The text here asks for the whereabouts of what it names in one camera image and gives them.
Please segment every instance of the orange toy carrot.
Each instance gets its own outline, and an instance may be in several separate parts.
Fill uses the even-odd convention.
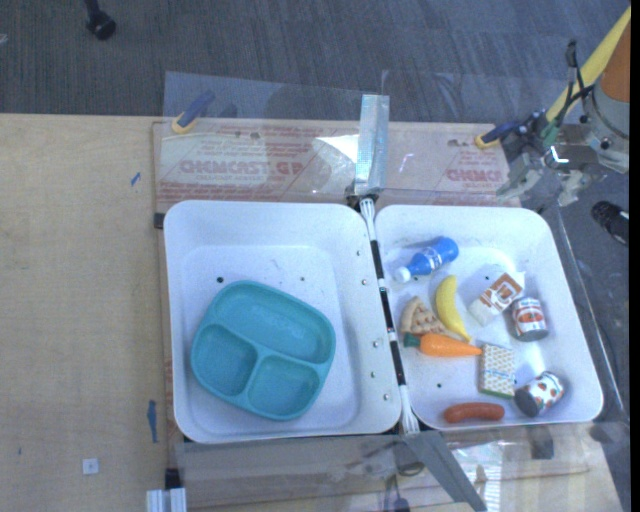
[[[424,354],[435,357],[479,356],[482,354],[482,349],[479,347],[435,332],[423,334],[420,340],[415,336],[406,335],[404,346],[418,347]]]

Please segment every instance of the blue plate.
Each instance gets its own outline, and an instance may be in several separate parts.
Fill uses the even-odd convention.
[[[320,394],[336,335],[317,309],[253,281],[226,286],[211,302],[191,347],[198,382],[265,418],[291,420]]]

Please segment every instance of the toy water bottle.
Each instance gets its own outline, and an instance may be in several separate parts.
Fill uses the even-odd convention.
[[[406,283],[412,276],[428,276],[457,257],[458,245],[451,238],[439,236],[424,250],[416,253],[407,266],[397,269],[393,278],[399,283]]]

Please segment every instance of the toy hot dog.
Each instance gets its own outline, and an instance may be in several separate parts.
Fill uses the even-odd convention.
[[[458,423],[467,418],[498,421],[504,416],[504,407],[488,402],[466,402],[452,405],[444,411],[447,423]]]

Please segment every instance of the small sticker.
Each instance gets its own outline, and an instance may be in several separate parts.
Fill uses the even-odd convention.
[[[98,459],[82,459],[82,474],[97,475],[100,472],[100,461]]]

